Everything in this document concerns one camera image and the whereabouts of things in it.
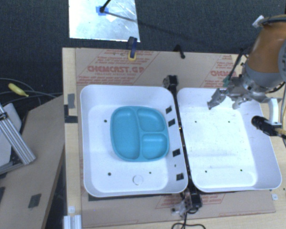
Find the table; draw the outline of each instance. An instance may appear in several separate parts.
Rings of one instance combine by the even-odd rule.
[[[79,160],[79,135],[78,135],[78,124],[72,119],[76,119],[78,116],[77,113],[77,89],[76,89],[76,49],[73,48],[64,48],[63,49],[63,82],[64,82],[64,105],[65,105],[65,114],[70,118],[69,121],[65,124],[65,158],[66,158],[66,179],[67,179],[67,206],[68,206],[68,216],[80,215],[82,213],[82,203],[81,203],[81,178],[80,178],[80,160]],[[218,54],[195,54],[195,53],[186,53],[186,57],[195,62],[195,58],[204,57],[205,63],[208,63],[209,58],[218,57]],[[172,73],[172,69],[167,68],[167,74]],[[159,74],[163,69],[155,69],[154,71],[149,68],[146,71],[149,77],[141,77],[136,83],[142,83],[144,79],[149,79],[149,82],[146,84],[153,84],[155,75]],[[282,90],[275,93],[276,96],[282,95]],[[268,116],[268,106],[262,105],[262,110],[265,116]],[[286,150],[282,143],[282,140],[278,137],[271,138],[274,151],[280,166],[282,174],[282,184],[279,188],[272,191],[272,194],[276,194],[278,200],[274,201],[276,213],[269,214],[258,214],[258,215],[245,215],[237,217],[222,217],[222,218],[212,218],[212,219],[199,219],[195,221],[189,220],[189,224],[200,223],[206,226],[208,229],[276,229],[276,228],[286,228]],[[170,228],[173,223],[161,222],[161,223],[150,223],[150,224],[134,224],[134,225],[122,225],[115,226],[117,229],[140,229],[140,228]]]

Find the cardboard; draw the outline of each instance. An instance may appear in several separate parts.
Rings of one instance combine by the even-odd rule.
[[[89,201],[82,183],[82,131],[79,94],[88,84],[161,86],[167,75],[177,75],[183,87],[222,87],[233,67],[229,54],[138,51],[137,60],[127,59],[126,50],[76,49],[76,82],[81,173],[82,226],[126,225],[178,220],[171,208],[179,194],[143,198],[113,198]],[[251,215],[275,212],[268,190],[202,195],[203,207],[189,219]]]

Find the white tray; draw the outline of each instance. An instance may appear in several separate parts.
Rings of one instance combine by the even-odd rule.
[[[81,92],[84,185],[95,197],[180,193],[187,187],[184,154],[172,94],[162,87],[89,85]],[[168,127],[169,151],[159,160],[130,162],[114,152],[110,120],[122,106],[161,112]]]
[[[226,98],[207,107],[214,89],[183,88],[178,104],[192,179],[204,192],[274,189],[282,178],[270,137],[251,124],[256,101],[237,110]]]

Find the circular mark on tray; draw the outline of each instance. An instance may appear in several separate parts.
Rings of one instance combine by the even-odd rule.
[[[141,185],[143,183],[143,181],[144,181],[144,179],[142,176],[136,175],[133,177],[133,183],[137,186]]]

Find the blue plate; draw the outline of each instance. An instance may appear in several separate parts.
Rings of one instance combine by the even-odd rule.
[[[126,106],[111,116],[112,147],[123,160],[153,161],[167,155],[169,138],[165,119],[152,108]]]

